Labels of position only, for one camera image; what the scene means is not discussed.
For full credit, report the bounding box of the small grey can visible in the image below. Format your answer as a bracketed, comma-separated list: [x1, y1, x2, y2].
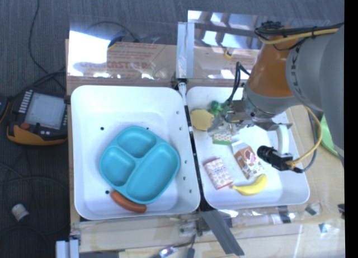
[11, 203, 30, 222]

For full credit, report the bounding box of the brown cardboard board, red print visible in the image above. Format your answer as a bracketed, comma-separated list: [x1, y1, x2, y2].
[64, 38, 345, 254]

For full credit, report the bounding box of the orange-red sausage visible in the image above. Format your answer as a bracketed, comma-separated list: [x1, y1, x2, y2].
[110, 190, 148, 214]

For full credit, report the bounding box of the green broccoli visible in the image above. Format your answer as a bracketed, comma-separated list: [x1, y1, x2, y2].
[209, 100, 229, 118]

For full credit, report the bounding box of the yellow banana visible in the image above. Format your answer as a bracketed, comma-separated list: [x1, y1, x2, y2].
[229, 173, 268, 196]

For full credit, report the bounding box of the pink and orange packet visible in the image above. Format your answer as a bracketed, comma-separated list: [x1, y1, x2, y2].
[203, 157, 234, 191]

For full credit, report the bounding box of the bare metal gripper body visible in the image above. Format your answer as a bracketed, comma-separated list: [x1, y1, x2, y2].
[222, 99, 293, 132]

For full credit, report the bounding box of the blue divided plate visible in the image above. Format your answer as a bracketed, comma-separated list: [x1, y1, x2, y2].
[98, 125, 181, 205]

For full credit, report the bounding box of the black cylinder on white bracket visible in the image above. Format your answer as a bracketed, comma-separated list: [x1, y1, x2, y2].
[256, 124, 295, 172]

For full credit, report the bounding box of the light green bag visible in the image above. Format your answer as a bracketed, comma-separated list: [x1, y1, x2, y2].
[319, 114, 342, 156]

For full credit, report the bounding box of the white plastic tray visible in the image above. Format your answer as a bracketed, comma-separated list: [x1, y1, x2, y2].
[186, 86, 311, 211]
[70, 85, 201, 221]

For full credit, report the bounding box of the white and green packet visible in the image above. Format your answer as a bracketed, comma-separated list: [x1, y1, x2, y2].
[211, 126, 233, 146]

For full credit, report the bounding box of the orange and white carton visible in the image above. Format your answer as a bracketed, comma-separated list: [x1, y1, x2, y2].
[233, 141, 266, 180]

